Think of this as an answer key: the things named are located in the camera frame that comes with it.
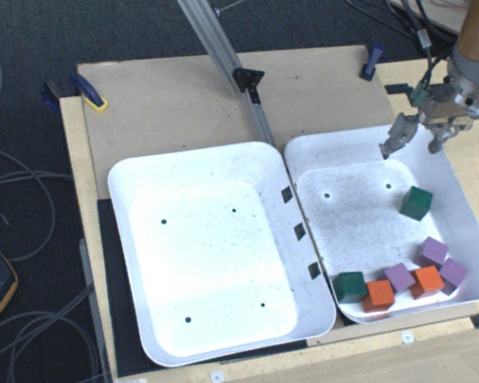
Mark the purple cube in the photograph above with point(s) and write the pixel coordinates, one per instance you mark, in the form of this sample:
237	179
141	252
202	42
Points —
400	276
432	251
453	274

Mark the green cube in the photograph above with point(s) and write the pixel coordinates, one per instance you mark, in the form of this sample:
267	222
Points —
349	286
416	203

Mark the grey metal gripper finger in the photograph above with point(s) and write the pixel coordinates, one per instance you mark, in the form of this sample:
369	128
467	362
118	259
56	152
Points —
401	130
437	138

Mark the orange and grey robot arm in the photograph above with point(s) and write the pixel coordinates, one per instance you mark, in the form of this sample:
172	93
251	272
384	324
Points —
476	38

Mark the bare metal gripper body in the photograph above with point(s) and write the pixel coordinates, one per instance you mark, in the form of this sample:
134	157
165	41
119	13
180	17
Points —
444	106

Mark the orange cube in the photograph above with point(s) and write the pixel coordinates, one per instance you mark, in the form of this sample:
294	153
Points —
378	294
426	280

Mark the brown cardboard board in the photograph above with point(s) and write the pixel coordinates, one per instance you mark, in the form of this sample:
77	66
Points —
176	115

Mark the white plastic tray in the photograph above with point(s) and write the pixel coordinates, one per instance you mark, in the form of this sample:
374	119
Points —
215	269
359	222

